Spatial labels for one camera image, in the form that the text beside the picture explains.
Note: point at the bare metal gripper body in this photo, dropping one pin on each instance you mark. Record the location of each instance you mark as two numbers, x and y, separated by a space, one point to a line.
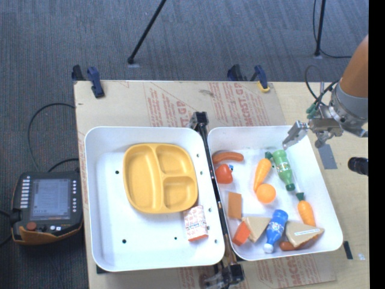
346 122

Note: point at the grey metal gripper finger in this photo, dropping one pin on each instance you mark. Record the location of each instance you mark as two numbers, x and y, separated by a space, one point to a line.
296 132
323 138

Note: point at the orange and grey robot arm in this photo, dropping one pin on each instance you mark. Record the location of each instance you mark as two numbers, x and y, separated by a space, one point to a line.
356 74

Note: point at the white plastic tray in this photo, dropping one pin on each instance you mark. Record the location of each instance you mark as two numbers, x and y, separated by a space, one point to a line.
258 140
150 245

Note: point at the green bottle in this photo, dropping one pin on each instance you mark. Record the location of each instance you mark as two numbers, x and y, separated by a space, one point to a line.
283 169

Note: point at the orange carrot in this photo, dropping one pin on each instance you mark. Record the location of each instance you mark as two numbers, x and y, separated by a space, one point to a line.
306 212
262 170

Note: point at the orange ball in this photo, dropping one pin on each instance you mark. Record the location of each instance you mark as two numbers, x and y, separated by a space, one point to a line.
266 193

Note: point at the brown sausage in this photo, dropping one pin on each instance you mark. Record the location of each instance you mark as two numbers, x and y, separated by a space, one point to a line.
286 246
227 157

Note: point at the red pepper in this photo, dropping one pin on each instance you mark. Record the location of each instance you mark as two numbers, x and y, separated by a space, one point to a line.
223 175

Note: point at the brown flat biscuit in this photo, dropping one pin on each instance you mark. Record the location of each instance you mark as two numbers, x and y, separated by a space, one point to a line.
235 205

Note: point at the tan triangular sandwich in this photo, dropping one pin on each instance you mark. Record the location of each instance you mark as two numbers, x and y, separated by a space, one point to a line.
300 233
258 225

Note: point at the blue bottle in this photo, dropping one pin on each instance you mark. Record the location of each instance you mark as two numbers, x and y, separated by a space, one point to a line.
275 229

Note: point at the black tripod leg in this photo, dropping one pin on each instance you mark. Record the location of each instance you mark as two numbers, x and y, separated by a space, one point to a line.
320 20
149 26

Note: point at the orange wedge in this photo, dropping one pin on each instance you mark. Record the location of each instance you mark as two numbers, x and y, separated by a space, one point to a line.
240 235

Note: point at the brown cardboard board red print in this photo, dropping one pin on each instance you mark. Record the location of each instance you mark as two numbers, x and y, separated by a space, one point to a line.
168 104

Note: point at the red and white carton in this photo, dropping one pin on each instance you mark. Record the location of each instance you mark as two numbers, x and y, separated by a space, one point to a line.
195 223

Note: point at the yellow divided plate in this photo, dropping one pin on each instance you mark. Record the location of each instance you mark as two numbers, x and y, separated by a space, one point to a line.
141 176

